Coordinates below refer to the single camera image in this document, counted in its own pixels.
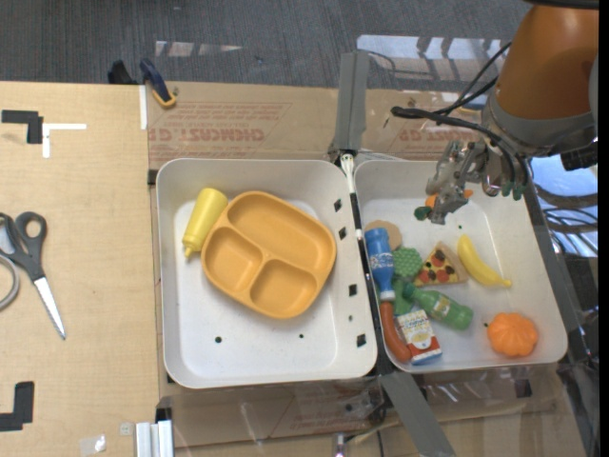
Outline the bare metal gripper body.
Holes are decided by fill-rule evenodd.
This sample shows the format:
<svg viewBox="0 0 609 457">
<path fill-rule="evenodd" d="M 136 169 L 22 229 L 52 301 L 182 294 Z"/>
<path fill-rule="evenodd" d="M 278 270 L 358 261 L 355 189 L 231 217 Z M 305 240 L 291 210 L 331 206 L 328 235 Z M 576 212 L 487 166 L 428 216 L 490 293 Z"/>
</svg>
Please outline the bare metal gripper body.
<svg viewBox="0 0 609 457">
<path fill-rule="evenodd" d="M 477 184 L 487 196 L 523 196 L 524 160 L 510 149 L 481 139 L 462 146 L 455 179 Z"/>
</svg>

